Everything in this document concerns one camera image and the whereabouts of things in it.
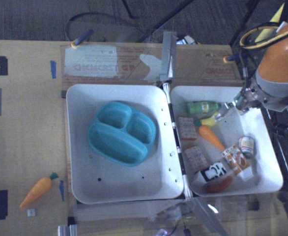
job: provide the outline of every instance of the white plastic tray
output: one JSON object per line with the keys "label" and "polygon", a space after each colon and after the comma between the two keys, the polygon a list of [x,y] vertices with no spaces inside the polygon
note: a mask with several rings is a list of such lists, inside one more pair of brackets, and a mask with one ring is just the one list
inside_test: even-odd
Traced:
{"label": "white plastic tray", "polygon": [[[187,116],[185,104],[190,101],[232,101],[240,88],[175,87],[171,99],[175,118]],[[84,204],[121,201],[173,199],[183,192],[183,178],[176,151],[168,103],[164,92],[154,86],[74,85],[67,92],[72,190]],[[136,167],[114,163],[91,150],[87,130],[93,117],[104,104],[121,101],[143,111],[157,126],[157,136],[148,158]],[[283,177],[268,136],[261,111],[251,109],[241,116],[234,112],[212,127],[222,143],[229,147],[243,135],[256,142],[255,158],[250,163],[255,177],[247,182],[234,177],[230,187],[217,194],[204,193],[190,185],[200,196],[241,195],[278,191]],[[198,137],[197,144],[210,162],[221,159],[221,151]],[[182,151],[192,143],[181,142]],[[193,173],[185,162],[191,182]]]}

